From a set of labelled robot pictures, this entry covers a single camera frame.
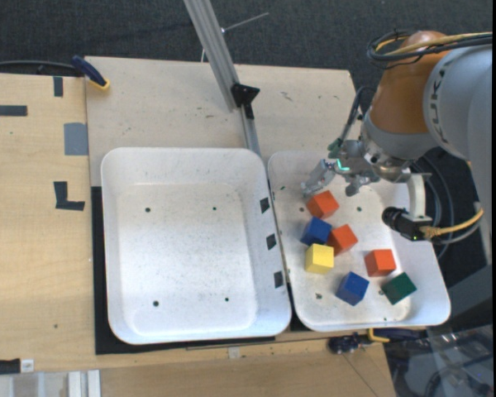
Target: blue cube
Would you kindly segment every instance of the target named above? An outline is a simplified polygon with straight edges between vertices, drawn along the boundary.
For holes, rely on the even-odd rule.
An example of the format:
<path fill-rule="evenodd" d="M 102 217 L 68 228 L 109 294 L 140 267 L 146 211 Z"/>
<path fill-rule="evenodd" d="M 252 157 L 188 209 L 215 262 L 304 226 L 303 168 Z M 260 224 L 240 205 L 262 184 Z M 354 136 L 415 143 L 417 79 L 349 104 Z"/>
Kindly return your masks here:
<path fill-rule="evenodd" d="M 311 246 L 312 244 L 325 244 L 331 230 L 332 225 L 330 223 L 322 221 L 320 218 L 314 216 L 303 230 L 303 234 L 299 241 L 308 246 Z"/>
<path fill-rule="evenodd" d="M 369 284 L 370 282 L 366 278 L 362 278 L 355 272 L 350 271 L 341 280 L 336 297 L 344 300 L 351 306 L 355 306 L 364 298 Z"/>

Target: green cube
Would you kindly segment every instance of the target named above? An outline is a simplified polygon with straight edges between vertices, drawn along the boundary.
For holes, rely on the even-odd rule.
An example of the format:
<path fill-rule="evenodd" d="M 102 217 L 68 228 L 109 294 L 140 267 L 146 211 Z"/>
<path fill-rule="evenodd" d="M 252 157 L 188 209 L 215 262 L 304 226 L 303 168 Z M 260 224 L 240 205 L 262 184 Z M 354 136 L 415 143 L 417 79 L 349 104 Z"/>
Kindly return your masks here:
<path fill-rule="evenodd" d="M 413 291 L 417 290 L 415 284 L 410 280 L 408 274 L 403 272 L 395 276 L 387 284 L 380 287 L 391 304 L 396 304 L 400 300 L 408 297 Z"/>

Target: green light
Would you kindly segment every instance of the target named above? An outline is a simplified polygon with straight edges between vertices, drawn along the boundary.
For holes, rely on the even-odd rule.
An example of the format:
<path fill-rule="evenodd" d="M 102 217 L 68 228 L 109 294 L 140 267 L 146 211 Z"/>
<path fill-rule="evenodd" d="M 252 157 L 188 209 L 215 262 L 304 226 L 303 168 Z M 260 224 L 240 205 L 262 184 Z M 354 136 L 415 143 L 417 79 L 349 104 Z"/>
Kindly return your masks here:
<path fill-rule="evenodd" d="M 347 168 L 341 165 L 340 159 L 336 159 L 336 163 L 338 164 L 339 170 L 350 170 L 351 168 Z"/>

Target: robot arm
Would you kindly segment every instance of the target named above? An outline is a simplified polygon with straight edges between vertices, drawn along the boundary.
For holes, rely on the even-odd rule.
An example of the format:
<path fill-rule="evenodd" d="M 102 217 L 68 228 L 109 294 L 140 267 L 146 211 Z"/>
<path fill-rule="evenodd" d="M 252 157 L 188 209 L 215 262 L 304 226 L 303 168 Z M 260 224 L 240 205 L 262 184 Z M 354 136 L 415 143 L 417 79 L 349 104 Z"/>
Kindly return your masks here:
<path fill-rule="evenodd" d="M 377 50 L 400 38 L 381 37 Z M 492 232 L 492 34 L 445 36 L 436 31 L 407 34 L 396 51 L 378 60 L 389 62 L 370 108 L 363 116 L 360 137 L 348 140 L 356 120 L 356 94 L 350 118 L 341 136 L 329 145 L 322 160 L 302 184 L 308 196 L 343 175 L 346 195 L 381 179 L 407 183 L 410 212 L 386 210 L 384 221 L 405 237 L 418 237 L 423 217 L 419 181 L 409 166 L 433 147 L 470 162 L 475 187 Z"/>

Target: table surface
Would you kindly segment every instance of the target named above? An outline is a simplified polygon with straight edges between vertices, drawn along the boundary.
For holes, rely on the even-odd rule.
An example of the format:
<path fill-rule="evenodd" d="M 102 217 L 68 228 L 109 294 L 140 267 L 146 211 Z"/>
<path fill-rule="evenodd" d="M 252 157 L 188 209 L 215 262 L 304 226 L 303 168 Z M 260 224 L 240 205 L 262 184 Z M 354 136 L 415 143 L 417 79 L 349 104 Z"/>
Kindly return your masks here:
<path fill-rule="evenodd" d="M 90 188 L 103 153 L 136 139 L 143 146 L 244 141 L 241 120 L 227 111 L 209 65 L 89 59 L 111 80 L 107 92 L 64 77 L 64 94 L 56 97 L 50 76 L 0 74 L 0 105 L 28 111 L 0 117 L 0 360 L 32 359 L 36 371 L 225 360 L 224 346 L 95 354 Z M 261 88 L 253 107 L 265 162 L 279 150 L 320 150 L 339 134 L 355 95 L 347 71 L 236 68 L 241 82 Z M 151 117 L 170 129 L 140 124 Z M 127 125 L 132 121 L 139 127 Z M 64 125 L 73 122 L 88 124 L 89 156 L 64 152 Z M 55 207 L 55 181 L 68 183 L 68 199 L 84 201 L 82 211 Z M 306 342 L 317 352 L 325 345 L 318 338 L 334 335 L 285 331 L 273 343 L 240 347 L 241 355 L 305 352 Z"/>

